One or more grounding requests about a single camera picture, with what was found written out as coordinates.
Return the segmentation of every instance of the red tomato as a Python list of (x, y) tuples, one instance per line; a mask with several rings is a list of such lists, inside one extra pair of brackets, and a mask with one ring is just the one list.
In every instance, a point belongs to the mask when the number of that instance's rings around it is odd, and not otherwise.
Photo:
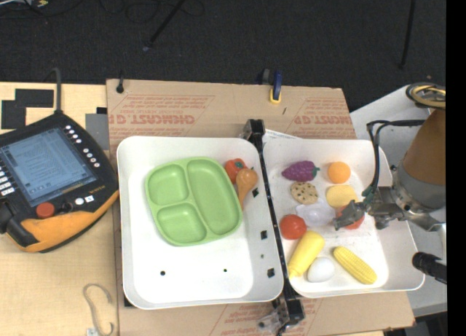
[(280, 232), (285, 239), (299, 239), (306, 231), (306, 222), (295, 214), (287, 214), (280, 221)]
[[(338, 218), (339, 216), (341, 216), (341, 212), (343, 211), (343, 209), (345, 209), (347, 207), (347, 205), (345, 206), (340, 206), (337, 210), (336, 210), (336, 218)], [(356, 230), (357, 228), (359, 228), (359, 226), (361, 226), (361, 224), (364, 222), (364, 217), (366, 216), (366, 213), (363, 214), (363, 216), (361, 218), (359, 218), (356, 222), (352, 223), (352, 224), (349, 224), (347, 226), (345, 226), (344, 228), (346, 228), (347, 230)]]

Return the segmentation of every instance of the blue clamp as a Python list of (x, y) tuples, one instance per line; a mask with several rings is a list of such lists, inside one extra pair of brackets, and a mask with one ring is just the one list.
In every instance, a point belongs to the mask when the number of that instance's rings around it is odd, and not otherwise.
[(282, 72), (275, 71), (274, 74), (274, 85), (270, 89), (270, 102), (273, 104), (279, 104), (282, 100)]

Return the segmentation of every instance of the toy tomato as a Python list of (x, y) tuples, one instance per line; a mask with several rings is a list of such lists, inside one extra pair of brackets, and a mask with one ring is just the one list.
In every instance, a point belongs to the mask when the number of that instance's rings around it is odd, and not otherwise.
[(280, 221), (280, 232), (285, 239), (299, 239), (306, 231), (306, 222), (295, 214), (287, 214)]
[[(342, 215), (342, 211), (343, 209), (345, 209), (347, 207), (347, 205), (345, 206), (340, 206), (337, 210), (336, 210), (336, 218), (338, 218), (339, 216)], [(359, 228), (359, 226), (361, 226), (361, 224), (364, 222), (364, 217), (366, 216), (366, 213), (363, 214), (363, 216), (361, 218), (359, 218), (356, 222), (353, 222), (352, 224), (349, 224), (347, 226), (345, 226), (344, 228), (346, 228), (347, 230), (356, 230), (357, 228)]]
[(235, 158), (233, 160), (228, 160), (225, 163), (225, 171), (232, 181), (233, 184), (236, 184), (236, 175), (241, 169), (247, 169), (245, 162), (240, 158)]

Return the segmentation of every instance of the white tray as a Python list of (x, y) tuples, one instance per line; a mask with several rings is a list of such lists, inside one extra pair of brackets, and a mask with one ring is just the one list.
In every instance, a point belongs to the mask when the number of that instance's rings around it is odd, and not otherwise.
[[(351, 185), (359, 196), (374, 176), (374, 148), (370, 141), (274, 138), (264, 145), (264, 160), (278, 222), (286, 214), (295, 214), (295, 207), (299, 204), (290, 193), (293, 181), (281, 174), (292, 163), (310, 160), (320, 168), (311, 183), (323, 200), (325, 191), (334, 185), (327, 176), (327, 167), (334, 161), (344, 161), (350, 166), (352, 175), (345, 184)], [(379, 186), (391, 185), (390, 168), (380, 149)], [(319, 257), (332, 259), (336, 273), (322, 283), (311, 283), (305, 278), (306, 275), (292, 278), (292, 287), (304, 297), (407, 291), (419, 288), (424, 282), (424, 274), (411, 264), (417, 249), (407, 222), (395, 220), (390, 222), (389, 227), (377, 230), (374, 218), (366, 214), (364, 222), (356, 230), (341, 228), (335, 231), (332, 223), (314, 227), (313, 230), (325, 238), (325, 246)], [(286, 262), (291, 258), (297, 242), (282, 238)], [(376, 271), (378, 278), (374, 284), (359, 283), (336, 262), (331, 252), (339, 245), (353, 250)]]
[[(221, 164), (237, 157), (258, 174), (258, 194), (244, 201), (243, 222), (233, 234), (197, 246), (172, 246), (152, 218), (144, 181), (158, 165), (207, 156)], [(258, 152), (239, 138), (133, 136), (118, 146), (122, 218), (123, 287), (137, 308), (157, 309), (278, 297), (283, 272)]]

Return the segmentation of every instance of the toy food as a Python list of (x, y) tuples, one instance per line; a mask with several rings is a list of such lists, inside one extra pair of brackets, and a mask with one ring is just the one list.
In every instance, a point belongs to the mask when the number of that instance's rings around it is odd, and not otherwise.
[(311, 181), (320, 169), (312, 161), (299, 161), (288, 166), (282, 175), (291, 181)]
[(318, 199), (315, 186), (306, 181), (295, 181), (291, 185), (290, 191), (293, 198), (301, 204), (313, 204)]
[(285, 239), (299, 239), (306, 231), (306, 222), (295, 214), (287, 214), (280, 221), (280, 232)]
[(308, 230), (302, 235), (288, 263), (288, 276), (295, 278), (304, 274), (325, 244), (324, 238), (315, 231)]
[(232, 181), (233, 184), (236, 184), (236, 176), (238, 175), (238, 172), (241, 169), (248, 168), (245, 162), (241, 160), (240, 158), (235, 158), (233, 160), (226, 161), (224, 167), (225, 167), (226, 173), (228, 174), (228, 177), (230, 178), (230, 181)]
[(351, 200), (358, 201), (356, 191), (347, 184), (329, 187), (325, 196), (329, 206), (334, 208), (348, 205)]
[(317, 202), (311, 205), (300, 204), (295, 207), (295, 210), (308, 227), (324, 226), (335, 218), (335, 209), (321, 198), (318, 198)]
[(377, 274), (365, 261), (344, 246), (337, 246), (333, 256), (343, 268), (362, 284), (374, 284)]
[[(340, 208), (337, 208), (336, 210), (336, 218), (340, 217), (342, 215), (342, 211), (346, 208), (347, 206), (341, 206)], [(352, 224), (349, 224), (347, 226), (345, 226), (344, 228), (346, 228), (347, 230), (356, 230), (357, 228), (359, 228), (359, 226), (362, 225), (362, 223), (364, 222), (364, 216), (366, 214), (363, 214), (363, 216), (361, 218), (359, 218), (356, 222), (352, 223)]]
[(328, 257), (317, 257), (307, 271), (307, 280), (322, 283), (335, 275), (335, 264)]
[(236, 175), (236, 185), (238, 186), (238, 199), (240, 200), (241, 209), (243, 202), (249, 191), (253, 189), (258, 181), (257, 173), (253, 169), (243, 168)]
[(351, 168), (342, 161), (331, 163), (327, 169), (328, 178), (337, 184), (345, 183), (351, 176)]

